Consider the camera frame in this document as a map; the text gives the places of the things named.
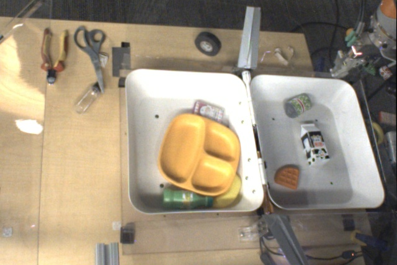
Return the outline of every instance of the yellow plate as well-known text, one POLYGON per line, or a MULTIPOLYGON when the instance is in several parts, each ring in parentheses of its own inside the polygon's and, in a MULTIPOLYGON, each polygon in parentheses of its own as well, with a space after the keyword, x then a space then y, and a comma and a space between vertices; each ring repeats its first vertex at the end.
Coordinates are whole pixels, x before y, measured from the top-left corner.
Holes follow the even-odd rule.
POLYGON ((168 126, 158 167, 175 186, 202 195, 220 195, 231 186, 240 158, 240 142, 228 127, 194 114, 182 114, 168 126))

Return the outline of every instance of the green bottle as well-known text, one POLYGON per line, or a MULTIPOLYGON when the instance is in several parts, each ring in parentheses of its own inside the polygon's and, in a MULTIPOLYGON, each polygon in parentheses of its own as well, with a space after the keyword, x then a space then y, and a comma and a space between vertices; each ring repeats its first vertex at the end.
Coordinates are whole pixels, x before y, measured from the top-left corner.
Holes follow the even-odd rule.
POLYGON ((212 207, 213 198, 204 197, 188 190, 164 189, 163 206, 167 209, 195 209, 212 207))

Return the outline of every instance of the clear plastic piece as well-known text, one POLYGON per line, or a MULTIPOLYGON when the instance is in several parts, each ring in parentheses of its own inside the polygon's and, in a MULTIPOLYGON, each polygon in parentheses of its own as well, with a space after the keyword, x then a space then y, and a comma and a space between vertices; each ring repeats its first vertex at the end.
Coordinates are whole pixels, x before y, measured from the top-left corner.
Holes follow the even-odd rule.
POLYGON ((100 95, 100 89, 98 83, 90 86, 89 89, 84 93, 82 98, 77 102, 75 106, 75 110, 78 114, 85 113, 91 104, 98 98, 100 95))
POLYGON ((33 15, 48 0, 31 0, 8 24, 0 31, 0 43, 14 33, 15 29, 22 27, 31 15, 33 15))
POLYGON ((259 241, 262 236, 271 235, 265 222, 259 220, 250 227, 238 228, 238 238, 240 242, 259 241))

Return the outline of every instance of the black cable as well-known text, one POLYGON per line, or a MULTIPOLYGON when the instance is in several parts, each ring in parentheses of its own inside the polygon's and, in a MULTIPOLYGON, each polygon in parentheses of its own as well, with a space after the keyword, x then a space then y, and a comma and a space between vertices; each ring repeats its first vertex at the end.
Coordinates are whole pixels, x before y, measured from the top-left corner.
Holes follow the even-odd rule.
POLYGON ((301 28, 303 28, 303 27, 305 27, 305 26, 307 26, 307 25, 317 25, 317 24, 331 25, 331 26, 333 26, 333 27, 338 27, 338 28, 341 28, 341 29, 344 29, 344 30, 347 30, 347 29, 348 29, 348 28, 345 27, 344 25, 334 24, 334 23, 332 23, 332 22, 309 21, 309 22, 304 22, 304 23, 302 23, 302 24, 300 24, 300 25, 297 25, 296 27, 294 27, 293 29, 291 29, 290 32, 295 32, 295 31, 297 31, 297 30, 299 30, 299 29, 301 29, 301 28))
POLYGON ((265 251, 263 250, 263 247, 264 247, 264 248, 266 249, 266 251, 268 251, 270 254, 277 255, 277 256, 284 256, 284 254, 281 254, 281 253, 277 253, 277 252, 275 252, 275 251, 272 251, 272 250, 266 245, 266 243, 265 243, 265 238, 264 238, 264 237, 261 238, 261 243, 260 243, 259 246, 261 247, 261 253, 262 253, 262 254, 265 253, 265 251))
POLYGON ((344 262, 344 263, 339 264, 339 265, 350 264, 351 262, 355 261, 357 258, 361 258, 361 257, 362 257, 362 254, 361 254, 361 255, 354 256, 353 258, 350 258, 347 262, 344 262))
POLYGON ((357 32, 357 28, 359 27, 360 22, 362 21, 364 17, 364 0, 359 0, 360 2, 360 9, 359 9, 359 14, 357 16, 357 20, 354 25, 354 30, 357 32))
POLYGON ((375 95, 377 95, 389 83, 391 83, 391 79, 387 79, 381 85, 379 85, 371 94, 369 94, 367 96, 367 102, 369 102, 375 95))
POLYGON ((310 256, 310 255, 305 255, 305 256, 306 256, 307 259, 314 259, 314 260, 316 260, 316 261, 332 261, 332 260, 334 260, 334 259, 338 259, 338 258, 341 258, 341 257, 342 257, 341 255, 339 255, 339 256, 334 256, 334 257, 331 257, 331 258, 317 258, 317 257, 310 256))
MULTIPOLYGON (((282 253, 278 253, 278 252, 272 251, 272 250, 266 245, 266 243, 265 243, 265 238, 264 238, 263 236, 262 236, 261 239, 260 239, 260 244, 259 244, 259 246, 260 246, 260 248, 261 248, 261 253, 262 253, 262 254, 264 254, 265 252, 269 252, 270 254, 273 254, 273 255, 285 256, 285 255, 282 254, 282 253)), ((333 261, 333 260, 339 259, 339 258, 347 258, 348 256, 345 256, 346 253, 348 253, 347 255, 350 255, 350 254, 352 253, 351 259, 349 259, 348 262, 342 263, 342 264, 340 264, 340 265, 349 264, 349 263, 351 263, 352 261, 354 261, 356 258, 359 258, 359 257, 363 256, 361 251, 358 251, 358 252, 356 252, 356 251, 344 251, 341 255, 333 256, 333 257, 330 257, 330 258, 318 258, 318 257, 310 256, 310 255, 307 255, 307 254, 306 254, 305 256, 306 256, 306 258, 309 259, 309 260, 312 259, 312 260, 315 260, 315 261, 333 261)))
MULTIPOLYGON (((335 12, 336 12, 336 23, 335 24, 337 25, 337 24, 339 24, 339 3, 337 0, 334 0, 334 2, 335 2, 335 12)), ((334 46, 336 31, 337 31, 337 27, 334 28, 334 32, 332 33, 331 43, 329 44, 329 49, 328 49, 328 59, 331 64, 332 64, 331 50, 332 50, 332 47, 334 46)))
POLYGON ((313 51, 312 53, 310 53, 310 56, 313 56, 313 55, 317 54, 318 52, 325 51, 325 50, 329 50, 329 47, 318 48, 315 51, 313 51))

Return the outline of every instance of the green can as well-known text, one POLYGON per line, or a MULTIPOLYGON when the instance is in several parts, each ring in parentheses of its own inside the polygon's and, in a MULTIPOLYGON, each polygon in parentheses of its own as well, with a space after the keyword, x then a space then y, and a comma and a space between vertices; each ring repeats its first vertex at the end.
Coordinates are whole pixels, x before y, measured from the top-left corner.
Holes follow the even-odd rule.
POLYGON ((204 197, 188 190, 164 189, 163 206, 167 209, 196 209, 212 207, 213 198, 204 197))
POLYGON ((284 110, 288 117, 295 118, 311 109, 311 101, 307 94, 302 93, 284 104, 284 110))

